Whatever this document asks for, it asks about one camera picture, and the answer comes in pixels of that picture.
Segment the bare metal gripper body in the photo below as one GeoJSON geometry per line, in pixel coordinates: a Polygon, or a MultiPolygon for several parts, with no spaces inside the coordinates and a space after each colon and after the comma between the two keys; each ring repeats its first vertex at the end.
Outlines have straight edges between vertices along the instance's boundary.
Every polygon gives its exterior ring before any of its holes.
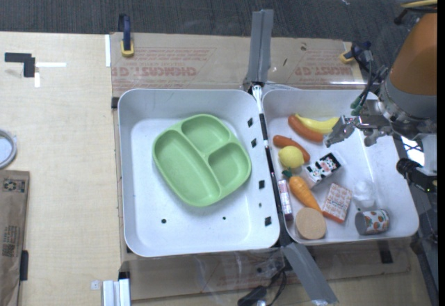
{"type": "Polygon", "coordinates": [[[354,118],[357,128],[375,130],[381,134],[397,134],[409,140],[419,140],[436,134],[435,118],[419,118],[403,111],[395,103],[368,99],[358,116],[354,118]]]}

